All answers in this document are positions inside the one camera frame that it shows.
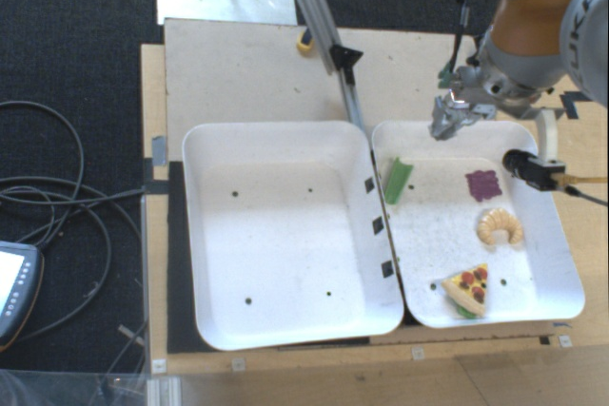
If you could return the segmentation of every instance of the device screen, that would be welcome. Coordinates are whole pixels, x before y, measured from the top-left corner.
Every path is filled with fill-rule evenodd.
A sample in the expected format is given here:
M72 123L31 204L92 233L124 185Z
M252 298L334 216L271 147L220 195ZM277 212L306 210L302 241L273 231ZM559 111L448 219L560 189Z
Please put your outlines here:
M7 304L23 260L23 256L0 251L0 310Z

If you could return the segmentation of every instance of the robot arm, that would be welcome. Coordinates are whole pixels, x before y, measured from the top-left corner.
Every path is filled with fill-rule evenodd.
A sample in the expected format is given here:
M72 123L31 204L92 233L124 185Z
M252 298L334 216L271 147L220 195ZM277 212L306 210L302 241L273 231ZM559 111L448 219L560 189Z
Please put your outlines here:
M565 73L607 107L607 2L500 0L468 66L454 70L456 55L449 63L449 89L435 100L432 136L448 139L462 126L494 118L497 109L534 119L540 110L532 105ZM463 29L465 5L462 12Z

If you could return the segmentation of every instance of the toy pizza slice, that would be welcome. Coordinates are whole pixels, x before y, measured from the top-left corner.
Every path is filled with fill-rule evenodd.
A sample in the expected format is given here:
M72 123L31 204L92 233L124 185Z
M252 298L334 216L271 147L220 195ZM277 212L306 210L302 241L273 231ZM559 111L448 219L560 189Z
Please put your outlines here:
M460 313L467 318L484 316L484 299L486 298L486 279L488 266L480 264L472 269L456 274L442 281L446 294L467 313Z

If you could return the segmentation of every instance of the wooden table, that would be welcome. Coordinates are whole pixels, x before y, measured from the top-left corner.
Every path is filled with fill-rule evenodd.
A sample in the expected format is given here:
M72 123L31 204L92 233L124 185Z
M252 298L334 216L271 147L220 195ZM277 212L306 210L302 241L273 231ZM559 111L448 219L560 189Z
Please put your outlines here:
M338 81L325 73L315 53L303 57L295 49L299 32L168 21L165 46L142 46L145 158L152 157L152 139L166 136L168 159L179 161L182 137L192 126L257 120L277 101L290 104L294 97L304 99L302 110L280 114L279 120L343 119ZM341 35L346 46L365 53L356 78L366 131L388 119L428 120L439 93L437 72L450 57L451 36L364 29L341 29ZM201 81L206 77L217 85ZM268 82L271 77L276 80ZM277 91L287 81L289 89ZM274 102L264 91L255 93L264 83L279 84L273 88ZM230 92L235 103L214 104L210 97L224 96L218 87L235 90ZM309 88L319 96L304 93ZM569 80L561 81L546 104L558 106L558 94L572 89ZM247 108L245 101L256 96L257 108ZM578 104L578 112L577 121L559 120L560 158L569 173L604 175L607 110L588 103ZM536 133L532 123L523 124ZM152 171L154 180L167 179L166 164ZM581 189L607 198L605 184ZM149 363L153 373L183 377L184 399L198 397L198 404L452 404L460 399L471 404L573 404L588 398L589 404L601 404L606 401L597 399L609 398L604 207L555 195L586 294L583 313L568 322L444 330L413 326L358 347L168 354L167 195L148 194L145 200ZM549 338L549 344L540 337Z

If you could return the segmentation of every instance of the empty white tray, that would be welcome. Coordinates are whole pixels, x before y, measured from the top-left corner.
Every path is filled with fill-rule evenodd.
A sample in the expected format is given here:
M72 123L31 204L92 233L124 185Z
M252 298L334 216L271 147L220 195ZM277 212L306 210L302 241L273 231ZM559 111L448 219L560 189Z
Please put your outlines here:
M421 323L451 327L505 321L570 319L584 304L580 278L550 193L510 177L501 160L509 149L537 154L535 141L512 122L483 122L437 142L426 122L385 122L372 144L382 181L401 157L414 169L396 205L386 207L408 309ZM465 174L494 170L500 196L477 202ZM484 210L515 214L524 241L493 247L476 235ZM486 314L465 319L440 282L488 263Z
M221 350L403 317L370 147L345 122L209 124L183 145L196 321Z

